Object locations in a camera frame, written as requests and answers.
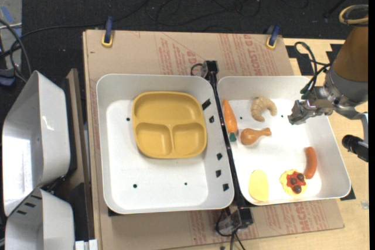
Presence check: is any orange sausage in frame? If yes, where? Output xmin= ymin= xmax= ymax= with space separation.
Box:
xmin=304 ymin=146 xmax=318 ymax=180

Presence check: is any orange carrot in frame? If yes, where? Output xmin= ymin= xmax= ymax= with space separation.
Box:
xmin=222 ymin=99 xmax=239 ymax=143

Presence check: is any black cylinder on white bracket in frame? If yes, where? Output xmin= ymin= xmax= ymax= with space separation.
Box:
xmin=333 ymin=102 xmax=369 ymax=163

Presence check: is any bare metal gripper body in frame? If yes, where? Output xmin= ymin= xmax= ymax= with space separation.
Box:
xmin=304 ymin=86 xmax=335 ymax=117

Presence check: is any black block with thin wires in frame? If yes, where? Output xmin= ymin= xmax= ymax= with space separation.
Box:
xmin=201 ymin=60 xmax=219 ymax=78
xmin=218 ymin=207 xmax=254 ymax=235

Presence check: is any brown cardboard board red print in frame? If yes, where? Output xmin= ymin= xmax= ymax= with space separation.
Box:
xmin=82 ymin=29 xmax=345 ymax=250

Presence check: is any yellow pizza slice red topping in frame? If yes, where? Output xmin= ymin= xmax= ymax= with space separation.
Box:
xmin=278 ymin=169 xmax=308 ymax=197

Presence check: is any brown chicken drumstick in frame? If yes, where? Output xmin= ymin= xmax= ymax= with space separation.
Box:
xmin=240 ymin=127 xmax=272 ymax=146

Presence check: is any thin black rod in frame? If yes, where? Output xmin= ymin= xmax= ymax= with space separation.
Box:
xmin=208 ymin=72 xmax=247 ymax=212

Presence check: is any pale yellow oval slice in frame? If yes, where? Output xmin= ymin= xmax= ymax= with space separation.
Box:
xmin=248 ymin=169 xmax=270 ymax=203

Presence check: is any beige croissant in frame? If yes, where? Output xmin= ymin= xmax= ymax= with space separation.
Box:
xmin=250 ymin=97 xmax=278 ymax=123

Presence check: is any yellow divided plate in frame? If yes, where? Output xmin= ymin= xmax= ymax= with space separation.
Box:
xmin=131 ymin=91 xmax=209 ymax=160

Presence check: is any white plastic tray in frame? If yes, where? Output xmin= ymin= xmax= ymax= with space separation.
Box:
xmin=96 ymin=73 xmax=236 ymax=215
xmin=216 ymin=76 xmax=352 ymax=207

